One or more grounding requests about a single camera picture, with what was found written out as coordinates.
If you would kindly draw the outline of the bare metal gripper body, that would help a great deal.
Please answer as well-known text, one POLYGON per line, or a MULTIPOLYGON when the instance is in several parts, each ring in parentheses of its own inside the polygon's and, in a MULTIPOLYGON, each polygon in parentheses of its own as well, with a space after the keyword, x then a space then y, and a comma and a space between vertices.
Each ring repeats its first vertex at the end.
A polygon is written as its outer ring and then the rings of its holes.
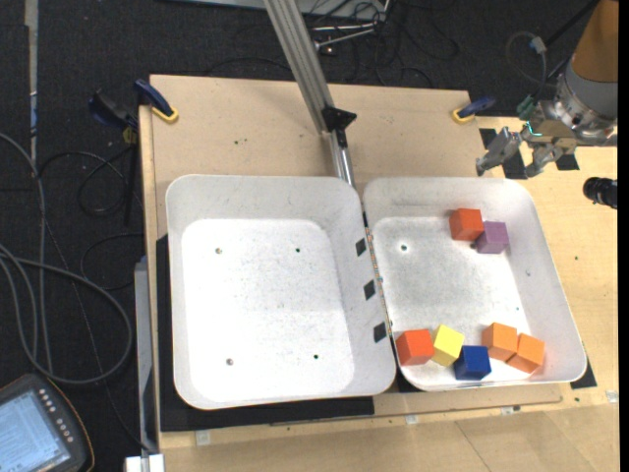
POLYGON ((521 137, 534 153, 574 153, 577 147, 617 146, 616 120, 586 105, 567 82, 552 99, 521 103, 521 137))

